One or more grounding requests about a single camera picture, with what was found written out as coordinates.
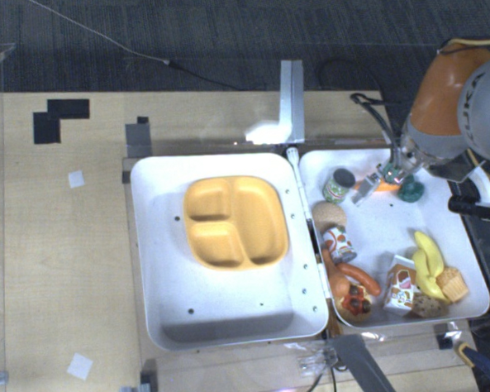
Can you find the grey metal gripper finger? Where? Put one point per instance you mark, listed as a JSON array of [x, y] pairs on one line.
[[365, 188]]

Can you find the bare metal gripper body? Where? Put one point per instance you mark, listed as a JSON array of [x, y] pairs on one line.
[[406, 163]]

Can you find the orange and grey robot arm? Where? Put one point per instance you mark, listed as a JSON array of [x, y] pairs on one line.
[[438, 100]]

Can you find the small orange carrot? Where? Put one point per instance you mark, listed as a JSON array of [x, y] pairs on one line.
[[387, 187]]

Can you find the green broccoli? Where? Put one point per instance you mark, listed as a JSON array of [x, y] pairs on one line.
[[411, 191]]

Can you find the green jar with black lid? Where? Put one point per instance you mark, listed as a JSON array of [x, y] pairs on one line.
[[336, 188]]

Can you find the white plastic tray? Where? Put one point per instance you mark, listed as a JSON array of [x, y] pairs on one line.
[[387, 228], [235, 307]]

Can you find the brown bread bun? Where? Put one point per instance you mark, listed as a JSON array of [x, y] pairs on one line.
[[328, 214]]

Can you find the red and white can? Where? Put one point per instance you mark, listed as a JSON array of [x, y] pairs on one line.
[[339, 244]]

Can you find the red sausage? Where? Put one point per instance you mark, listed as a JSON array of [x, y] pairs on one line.
[[359, 276]]

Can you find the yellow banana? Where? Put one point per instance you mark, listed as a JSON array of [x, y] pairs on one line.
[[428, 262]]

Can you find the white and brown carton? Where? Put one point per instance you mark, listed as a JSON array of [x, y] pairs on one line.
[[401, 291]]

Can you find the orange divided plate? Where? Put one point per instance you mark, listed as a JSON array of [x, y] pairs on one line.
[[254, 219]]

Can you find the pizza slice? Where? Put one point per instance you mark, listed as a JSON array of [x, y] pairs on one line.
[[354, 306]]

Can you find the orange muffin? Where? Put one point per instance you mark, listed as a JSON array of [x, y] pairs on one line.
[[453, 285]]

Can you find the brown chocolate chip biscuit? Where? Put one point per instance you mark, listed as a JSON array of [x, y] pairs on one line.
[[427, 306]]

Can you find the black cylinder on white bracket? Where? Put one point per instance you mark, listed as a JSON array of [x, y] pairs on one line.
[[473, 206]]

